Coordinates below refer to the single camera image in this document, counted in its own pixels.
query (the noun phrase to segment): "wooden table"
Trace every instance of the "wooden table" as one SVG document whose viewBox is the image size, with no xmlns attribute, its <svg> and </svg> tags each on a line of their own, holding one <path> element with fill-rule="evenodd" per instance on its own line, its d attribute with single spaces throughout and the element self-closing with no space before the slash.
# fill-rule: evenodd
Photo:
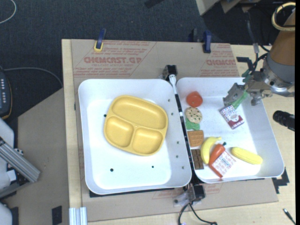
<svg viewBox="0 0 300 225">
<path fill-rule="evenodd" d="M 249 57 L 255 60 L 253 47 L 249 45 L 232 45 L 234 56 Z M 65 115 L 66 115 L 66 137 L 67 137 L 67 166 L 68 166 L 68 183 L 69 183 L 69 205 L 70 208 L 82 207 L 81 183 L 79 174 L 79 159 L 77 149 L 77 130 L 76 116 L 74 111 L 75 95 L 72 67 L 72 48 L 71 40 L 62 40 L 62 57 L 63 57 L 63 74 L 64 74 L 64 96 L 65 96 Z M 243 73 L 246 65 L 237 63 L 238 70 Z M 268 204 L 247 205 L 241 207 L 219 208 L 198 212 L 202 219 L 208 221 L 217 221 L 219 225 L 239 224 L 239 225 L 282 225 L 292 224 L 283 212 L 286 208 L 292 217 L 296 218 L 296 201 L 295 201 L 295 133 L 279 125 L 272 119 L 276 110 L 282 110 L 294 114 L 294 98 L 285 98 L 274 95 L 264 99 L 264 105 L 278 142 L 282 157 L 289 176 L 287 186 L 280 187 L 278 194 L 279 202 Z M 114 224 L 177 224 L 178 213 L 133 217 L 117 220 L 107 220 L 92 222 L 93 225 L 114 225 Z M 182 222 L 189 225 L 201 224 L 199 220 L 190 211 L 185 212 L 181 218 Z"/>
</svg>

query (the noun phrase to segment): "white tray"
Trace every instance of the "white tray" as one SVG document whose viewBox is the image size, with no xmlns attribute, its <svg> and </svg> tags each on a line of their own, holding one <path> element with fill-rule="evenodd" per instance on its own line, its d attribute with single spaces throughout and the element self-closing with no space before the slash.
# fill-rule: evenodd
<svg viewBox="0 0 300 225">
<path fill-rule="evenodd" d="M 196 170 L 195 173 L 206 183 L 277 177 L 284 171 L 284 163 L 263 103 L 252 106 L 251 98 L 248 96 L 237 108 L 245 123 L 233 130 L 221 116 L 219 110 L 224 107 L 223 97 L 227 96 L 234 83 L 244 84 L 242 78 L 220 77 L 182 78 L 177 82 L 183 113 L 188 107 L 186 96 L 190 92 L 198 91 L 203 97 L 203 104 L 198 109 L 203 115 L 200 129 L 204 132 L 204 138 L 221 136 L 222 140 L 219 143 L 226 142 L 226 151 L 229 153 L 230 147 L 238 146 L 253 151 L 263 158 L 261 165 L 248 164 L 237 158 L 237 162 L 222 179 L 208 165 L 204 165 L 203 170 Z"/>
<path fill-rule="evenodd" d="M 161 149 L 139 156 L 113 147 L 104 137 L 105 117 L 118 96 L 131 95 L 161 106 L 168 129 Z M 161 79 L 88 79 L 78 89 L 85 181 L 99 195 L 184 187 L 192 173 L 172 86 Z"/>
</svg>

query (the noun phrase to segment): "red tomato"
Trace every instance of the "red tomato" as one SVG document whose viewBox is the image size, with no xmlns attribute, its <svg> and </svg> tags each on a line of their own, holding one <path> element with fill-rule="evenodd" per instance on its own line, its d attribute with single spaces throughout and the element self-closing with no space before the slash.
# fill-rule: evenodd
<svg viewBox="0 0 300 225">
<path fill-rule="evenodd" d="M 189 104 L 191 107 L 199 107 L 202 102 L 203 99 L 197 91 L 191 92 L 187 96 L 187 104 Z"/>
</svg>

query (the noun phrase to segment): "yellow corn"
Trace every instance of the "yellow corn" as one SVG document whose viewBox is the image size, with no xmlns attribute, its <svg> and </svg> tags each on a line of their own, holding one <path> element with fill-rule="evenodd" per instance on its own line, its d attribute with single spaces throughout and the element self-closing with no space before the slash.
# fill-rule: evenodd
<svg viewBox="0 0 300 225">
<path fill-rule="evenodd" d="M 263 158 L 255 153 L 252 153 L 246 149 L 243 149 L 243 148 L 239 148 L 239 147 L 233 147 L 232 150 L 231 150 L 231 153 L 247 162 L 247 163 L 251 163 L 251 164 L 261 164 L 263 162 Z"/>
</svg>

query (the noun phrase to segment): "yellow plate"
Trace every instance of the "yellow plate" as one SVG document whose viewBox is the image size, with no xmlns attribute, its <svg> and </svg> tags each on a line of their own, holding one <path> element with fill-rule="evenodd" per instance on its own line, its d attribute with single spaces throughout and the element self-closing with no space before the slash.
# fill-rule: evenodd
<svg viewBox="0 0 300 225">
<path fill-rule="evenodd" d="M 149 156 L 159 151 L 168 128 L 163 108 L 133 96 L 119 96 L 109 107 L 104 123 L 107 141 L 122 150 Z"/>
</svg>

